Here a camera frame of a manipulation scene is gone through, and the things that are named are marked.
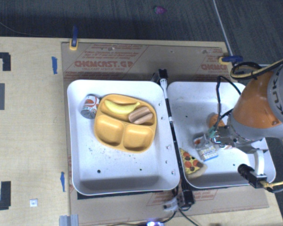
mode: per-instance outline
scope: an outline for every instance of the blue clamp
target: blue clamp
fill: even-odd
[[[79,42],[77,40],[77,36],[78,36],[78,33],[79,33],[79,30],[77,28],[77,26],[74,25],[74,28],[72,30],[72,33],[73,33],[73,37],[72,39],[70,40],[70,43],[69,43],[69,48],[71,50],[77,50],[77,47],[79,45]]]
[[[233,56],[227,56],[227,57],[220,57],[219,58],[219,63],[224,65],[227,63],[238,63],[238,62],[242,62],[243,61],[243,57],[240,55],[233,55]]]

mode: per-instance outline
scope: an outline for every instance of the white tray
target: white tray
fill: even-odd
[[[240,91],[244,85],[235,84]],[[211,113],[217,113],[217,95],[215,82],[173,82],[167,88],[167,93],[174,121],[174,129],[178,146],[188,151],[201,161],[197,151],[193,147],[193,138],[198,133],[208,130],[207,118]],[[223,82],[220,85],[221,114],[232,109],[239,94],[231,84]],[[252,144],[254,148],[268,149],[266,140]],[[238,166],[242,163],[255,167],[253,154],[245,154],[237,148],[222,149],[218,151],[218,157],[205,161],[208,166],[206,172],[199,178],[190,181],[190,184],[198,189],[248,185],[238,173]],[[270,152],[264,153],[267,181],[275,179],[275,166]]]
[[[80,111],[88,94],[102,98],[121,94],[146,101],[157,114],[151,147],[128,153],[102,145],[93,132],[94,120]],[[163,191],[175,188],[180,175],[161,87],[150,81],[77,80],[67,89],[72,181],[83,195]]]

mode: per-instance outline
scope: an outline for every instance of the toy sausage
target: toy sausage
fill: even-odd
[[[129,114],[129,121],[134,124],[143,124],[148,120],[151,120],[153,117],[153,113],[146,106],[142,106],[141,108],[132,111]]]

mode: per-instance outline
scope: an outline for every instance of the toy banana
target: toy banana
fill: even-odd
[[[111,112],[119,115],[129,114],[134,111],[137,106],[140,105],[139,102],[136,102],[133,105],[118,105],[110,100],[105,100],[104,103]]]

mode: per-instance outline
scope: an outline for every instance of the cable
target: cable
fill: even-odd
[[[3,27],[11,30],[12,32],[15,32],[15,33],[19,33],[19,34],[23,34],[23,35],[29,35],[29,36],[35,36],[35,37],[47,37],[47,38],[56,38],[54,36],[48,36],[48,35],[39,35],[39,34],[30,34],[30,33],[25,33],[25,32],[19,32],[19,31],[16,31],[16,30],[13,30],[12,28],[10,27],[7,27],[5,24],[3,24],[2,22],[0,22],[0,25],[2,25]]]
[[[226,78],[222,75],[217,77],[216,93],[217,93],[217,100],[218,100],[218,119],[217,119],[216,123],[214,124],[214,130],[215,131],[217,130],[218,124],[219,124],[220,120],[222,119],[221,116],[220,116],[220,114],[221,114],[221,99],[220,99],[220,94],[219,94],[219,87],[220,87],[221,79],[224,79],[227,82],[229,82],[236,89],[238,94],[241,95],[241,92],[238,89],[238,87],[233,82],[231,82],[228,78]]]
[[[226,42],[229,54],[230,54],[230,56],[233,56],[233,52],[232,52],[230,43],[228,42],[228,39],[227,39],[227,36],[226,36],[226,33],[225,33],[225,29],[223,27],[223,24],[222,24],[222,21],[221,21],[221,18],[220,18],[220,15],[219,15],[219,12],[218,12],[218,8],[217,8],[217,4],[216,4],[215,0],[213,0],[213,4],[214,4],[214,7],[215,7],[215,11],[217,13],[217,17],[218,17],[218,20],[219,20],[219,23],[220,23],[220,26],[221,26],[221,29],[222,29],[223,36],[225,38],[225,42]]]
[[[191,206],[192,206],[192,205],[190,205],[190,206],[187,207],[187,208],[180,208],[180,210],[181,210],[182,212],[186,212],[186,211],[188,211],[188,210],[191,208]]]
[[[199,225],[196,224],[192,219],[188,218],[181,210],[179,210],[179,212],[180,212],[187,220],[189,220],[192,224],[194,224],[195,226],[199,226]]]
[[[138,226],[139,224],[117,223],[117,224],[111,224],[110,226],[117,226],[117,225]]]
[[[222,116],[220,116],[220,120],[222,120],[224,117],[228,116],[233,109],[230,109],[229,111],[225,112]]]
[[[271,71],[279,66],[283,65],[283,59],[280,59],[279,61],[273,63],[273,64],[270,64],[269,66],[267,67],[264,67],[264,68],[261,68],[261,69],[258,69],[256,70],[255,72],[251,72],[251,73],[247,73],[247,74],[237,74],[236,71],[239,69],[239,67],[243,66],[243,63],[242,65],[236,65],[232,68],[231,70],[231,73],[230,73],[230,76],[235,79],[235,80],[249,80],[249,79],[253,79],[253,78],[256,78],[264,73],[266,73],[267,71]]]
[[[278,183],[270,183],[271,187],[280,186],[280,185],[283,185],[283,181],[282,182],[278,182]]]
[[[162,221],[162,223],[166,223],[166,222],[169,222],[172,218],[174,218],[175,214],[176,214],[177,211],[174,211],[173,215],[171,217],[169,217],[168,219],[166,219],[165,221]]]
[[[238,69],[239,67],[246,67],[247,69],[250,69],[250,70],[259,70],[259,69],[262,69],[262,67],[255,63],[255,62],[242,62],[242,63],[239,63],[237,65],[234,65],[232,69]]]
[[[283,188],[277,189],[277,190],[273,190],[272,192],[275,193],[275,194],[283,192]]]
[[[178,195],[178,187],[179,187],[179,185],[177,185],[176,188],[172,189],[172,194],[173,194],[174,197],[176,197]]]

